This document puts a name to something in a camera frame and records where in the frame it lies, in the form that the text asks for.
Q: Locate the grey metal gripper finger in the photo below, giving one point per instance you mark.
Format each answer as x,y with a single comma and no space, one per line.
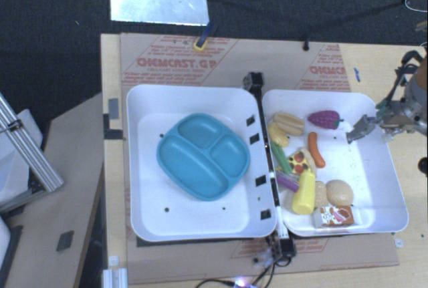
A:
389,136
360,129

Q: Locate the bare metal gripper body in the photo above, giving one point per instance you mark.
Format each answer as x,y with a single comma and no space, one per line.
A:
406,114

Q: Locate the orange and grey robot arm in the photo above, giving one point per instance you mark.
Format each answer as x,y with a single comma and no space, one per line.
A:
422,73

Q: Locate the purple grapes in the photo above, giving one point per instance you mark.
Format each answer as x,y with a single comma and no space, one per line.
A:
322,119

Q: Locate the white plastic tray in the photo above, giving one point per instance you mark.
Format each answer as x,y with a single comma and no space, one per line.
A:
364,179
200,216

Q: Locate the orange sausage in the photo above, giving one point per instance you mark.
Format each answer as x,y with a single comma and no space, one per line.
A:
315,149

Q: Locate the beige round bread roll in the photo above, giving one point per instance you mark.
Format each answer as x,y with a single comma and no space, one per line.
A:
340,192

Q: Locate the pizza slice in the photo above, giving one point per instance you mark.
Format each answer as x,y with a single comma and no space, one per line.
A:
300,161

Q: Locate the tan ridged bread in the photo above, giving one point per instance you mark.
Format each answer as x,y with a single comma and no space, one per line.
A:
289,123

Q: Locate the beige bread slice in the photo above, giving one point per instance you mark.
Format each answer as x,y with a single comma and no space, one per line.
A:
320,194

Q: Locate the yellow corn cob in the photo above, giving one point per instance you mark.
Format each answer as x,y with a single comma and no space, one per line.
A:
277,135

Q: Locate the green pea pod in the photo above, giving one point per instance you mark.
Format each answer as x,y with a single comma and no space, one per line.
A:
281,158

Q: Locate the yellow bottle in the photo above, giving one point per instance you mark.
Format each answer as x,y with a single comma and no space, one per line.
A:
305,194

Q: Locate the purple packet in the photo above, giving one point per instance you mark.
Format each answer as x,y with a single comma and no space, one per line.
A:
287,182

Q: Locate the orange and white carton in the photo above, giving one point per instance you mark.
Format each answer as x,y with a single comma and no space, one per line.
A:
336,216

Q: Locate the thin black and white rod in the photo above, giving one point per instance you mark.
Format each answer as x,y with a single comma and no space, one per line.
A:
269,163

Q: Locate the blue divided plate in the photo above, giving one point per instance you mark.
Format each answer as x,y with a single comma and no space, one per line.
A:
197,159

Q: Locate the brown cardboard board red print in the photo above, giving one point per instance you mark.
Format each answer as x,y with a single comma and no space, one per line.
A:
187,59

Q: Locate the black cylinder on white bracket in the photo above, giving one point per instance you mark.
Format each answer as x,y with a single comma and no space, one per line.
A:
423,165

